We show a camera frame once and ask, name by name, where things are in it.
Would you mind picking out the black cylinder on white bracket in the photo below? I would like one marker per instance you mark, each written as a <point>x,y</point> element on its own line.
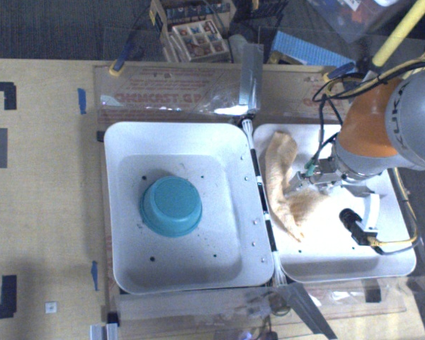
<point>357,225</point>

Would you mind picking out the beige orange cloth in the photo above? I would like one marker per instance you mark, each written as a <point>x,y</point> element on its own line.
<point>278,175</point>

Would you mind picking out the brown cardboard board red print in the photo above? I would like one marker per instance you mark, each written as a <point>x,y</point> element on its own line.
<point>170,90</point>

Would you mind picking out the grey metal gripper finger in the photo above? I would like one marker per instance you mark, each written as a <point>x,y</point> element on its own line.
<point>324,188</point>
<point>297,180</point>

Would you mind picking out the teal bowl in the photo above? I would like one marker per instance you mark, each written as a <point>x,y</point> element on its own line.
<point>171,205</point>

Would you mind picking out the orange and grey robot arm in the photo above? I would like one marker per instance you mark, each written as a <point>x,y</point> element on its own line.
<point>372,129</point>

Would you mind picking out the white plastic tray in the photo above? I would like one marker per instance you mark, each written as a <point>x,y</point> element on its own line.
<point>212,260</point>
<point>340,260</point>

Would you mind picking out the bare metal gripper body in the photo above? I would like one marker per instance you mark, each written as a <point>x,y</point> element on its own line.
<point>328,170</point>

